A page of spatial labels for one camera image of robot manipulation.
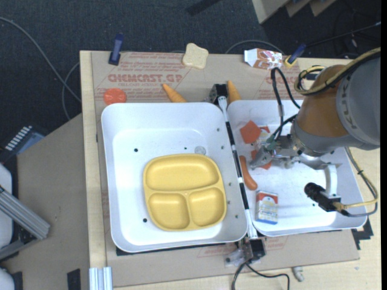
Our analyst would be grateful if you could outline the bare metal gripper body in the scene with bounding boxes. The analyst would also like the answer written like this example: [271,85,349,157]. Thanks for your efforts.
[270,134,343,171]

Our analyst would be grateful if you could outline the orange flat piece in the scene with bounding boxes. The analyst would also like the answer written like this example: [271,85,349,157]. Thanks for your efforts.
[250,149,273,170]

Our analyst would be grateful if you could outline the orange sausage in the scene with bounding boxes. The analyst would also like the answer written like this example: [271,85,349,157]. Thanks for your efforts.
[238,155,259,191]

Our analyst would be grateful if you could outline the orange cube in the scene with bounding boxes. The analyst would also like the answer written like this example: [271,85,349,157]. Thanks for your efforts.
[239,120,262,145]

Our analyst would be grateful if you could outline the thin black and white rod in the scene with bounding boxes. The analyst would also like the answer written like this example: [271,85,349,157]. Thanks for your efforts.
[218,96,258,239]

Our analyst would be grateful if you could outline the white plastic tray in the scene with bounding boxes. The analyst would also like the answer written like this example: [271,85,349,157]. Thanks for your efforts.
[100,101,250,253]
[226,99,369,238]

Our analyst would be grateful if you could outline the white orange and blue carton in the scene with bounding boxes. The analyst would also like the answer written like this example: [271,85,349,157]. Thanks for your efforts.
[255,190,279,225]

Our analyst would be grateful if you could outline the orange carrot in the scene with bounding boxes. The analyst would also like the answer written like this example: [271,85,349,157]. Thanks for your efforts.
[161,83,187,104]
[227,80,242,102]

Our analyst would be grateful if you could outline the yellow divided plate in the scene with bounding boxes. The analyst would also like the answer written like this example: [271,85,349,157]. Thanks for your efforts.
[142,153,228,232]

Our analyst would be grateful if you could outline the beige bread slice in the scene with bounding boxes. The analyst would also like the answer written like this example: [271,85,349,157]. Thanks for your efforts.
[181,42,210,71]

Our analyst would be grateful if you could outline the brown cardboard board red print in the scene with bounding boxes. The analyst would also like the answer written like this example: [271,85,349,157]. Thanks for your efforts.
[90,50,361,288]

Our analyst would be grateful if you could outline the orange round biscuit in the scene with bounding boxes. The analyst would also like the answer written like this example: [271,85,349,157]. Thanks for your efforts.
[103,88,128,105]

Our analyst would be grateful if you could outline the black cylinder on white bracket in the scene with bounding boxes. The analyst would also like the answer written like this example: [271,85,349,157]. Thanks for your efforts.
[304,163,343,213]

